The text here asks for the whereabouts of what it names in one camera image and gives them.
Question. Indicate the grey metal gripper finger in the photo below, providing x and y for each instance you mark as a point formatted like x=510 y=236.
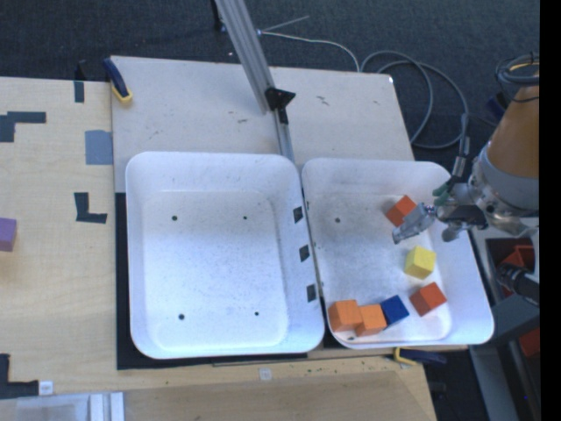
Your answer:
x=452 y=233
x=414 y=224

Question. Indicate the purple cube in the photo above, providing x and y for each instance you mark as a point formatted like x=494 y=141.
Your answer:
x=7 y=234

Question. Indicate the dark orange cube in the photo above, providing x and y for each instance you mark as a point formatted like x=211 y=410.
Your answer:
x=428 y=299
x=398 y=212

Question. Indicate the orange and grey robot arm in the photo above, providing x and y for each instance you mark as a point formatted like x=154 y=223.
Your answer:
x=515 y=138

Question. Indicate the blue cube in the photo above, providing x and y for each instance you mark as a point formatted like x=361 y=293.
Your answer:
x=394 y=309

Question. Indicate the yellow cube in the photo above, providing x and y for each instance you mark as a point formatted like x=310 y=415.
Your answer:
x=420 y=262

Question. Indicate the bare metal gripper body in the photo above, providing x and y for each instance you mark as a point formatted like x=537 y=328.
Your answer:
x=491 y=211

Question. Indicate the black cylinder on white bracket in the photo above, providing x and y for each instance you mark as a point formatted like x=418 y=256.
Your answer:
x=519 y=281

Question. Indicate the pale flat board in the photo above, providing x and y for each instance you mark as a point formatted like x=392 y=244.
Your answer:
x=197 y=108

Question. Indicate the white plastic tray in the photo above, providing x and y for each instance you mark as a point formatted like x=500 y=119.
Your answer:
x=364 y=252
x=215 y=257

